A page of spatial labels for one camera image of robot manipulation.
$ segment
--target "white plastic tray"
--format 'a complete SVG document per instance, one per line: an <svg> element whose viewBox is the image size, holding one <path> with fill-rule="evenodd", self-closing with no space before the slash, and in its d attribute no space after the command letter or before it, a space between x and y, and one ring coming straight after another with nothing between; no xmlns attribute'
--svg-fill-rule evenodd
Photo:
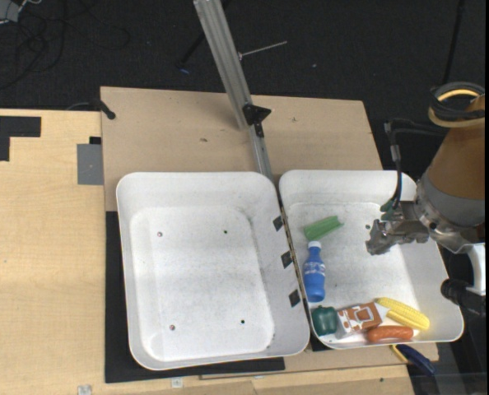
<svg viewBox="0 0 489 395"><path fill-rule="evenodd" d="M389 253L371 256L365 241L373 220L380 218L380 206L394 192L394 171L316 171L285 173L279 188L299 267L307 256L303 228L327 216L338 216L344 226L322 238L322 259L326 265L326 296L310 303L335 309L363 304L377 297L391 297L421 310L430 329L416 332L414 342L450 342L463 332L463 318L457 305L440 293L448 277L436 244L394 245ZM403 200L412 200L416 185L403 175ZM386 319L386 324L396 324ZM370 344L358 334L337 339L333 334L319 337L331 348L357 348Z"/></svg>
<svg viewBox="0 0 489 395"><path fill-rule="evenodd" d="M117 187L129 346L148 369L289 356L310 328L273 184L133 173Z"/></svg>

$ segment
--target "blue bottle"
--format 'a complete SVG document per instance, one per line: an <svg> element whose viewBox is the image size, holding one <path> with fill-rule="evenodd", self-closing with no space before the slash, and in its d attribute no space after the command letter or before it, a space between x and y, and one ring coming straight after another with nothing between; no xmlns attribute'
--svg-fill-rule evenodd
<svg viewBox="0 0 489 395"><path fill-rule="evenodd" d="M325 298L325 264L320 252L319 241L310 241L309 257L303 265L303 283L310 303L318 303Z"/></svg>

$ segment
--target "bottle cap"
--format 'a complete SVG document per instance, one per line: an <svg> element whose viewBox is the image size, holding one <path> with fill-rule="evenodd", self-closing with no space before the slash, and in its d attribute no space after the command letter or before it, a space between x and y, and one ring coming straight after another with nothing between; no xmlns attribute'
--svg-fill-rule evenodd
<svg viewBox="0 0 489 395"><path fill-rule="evenodd" d="M321 243L319 241L310 241L308 247L309 247L309 249L311 247L319 247L321 249Z"/></svg>

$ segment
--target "sausage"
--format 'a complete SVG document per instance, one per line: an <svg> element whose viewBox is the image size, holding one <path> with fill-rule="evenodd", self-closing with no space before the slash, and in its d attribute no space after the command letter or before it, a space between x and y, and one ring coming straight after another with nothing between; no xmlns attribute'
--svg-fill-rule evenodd
<svg viewBox="0 0 489 395"><path fill-rule="evenodd" d="M411 339L413 330L407 326L384 325L372 328L367 332L367 339L370 342L378 342L381 339Z"/></svg>

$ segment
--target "black clamp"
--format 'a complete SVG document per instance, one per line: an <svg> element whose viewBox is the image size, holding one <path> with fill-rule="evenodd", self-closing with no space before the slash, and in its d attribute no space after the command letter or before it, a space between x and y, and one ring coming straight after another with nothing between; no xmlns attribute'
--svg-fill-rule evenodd
<svg viewBox="0 0 489 395"><path fill-rule="evenodd" d="M243 107L244 118L249 126L254 125L255 134L258 137L264 137L263 125L261 122L272 112L271 109L265 109L253 104L246 104Z"/></svg>

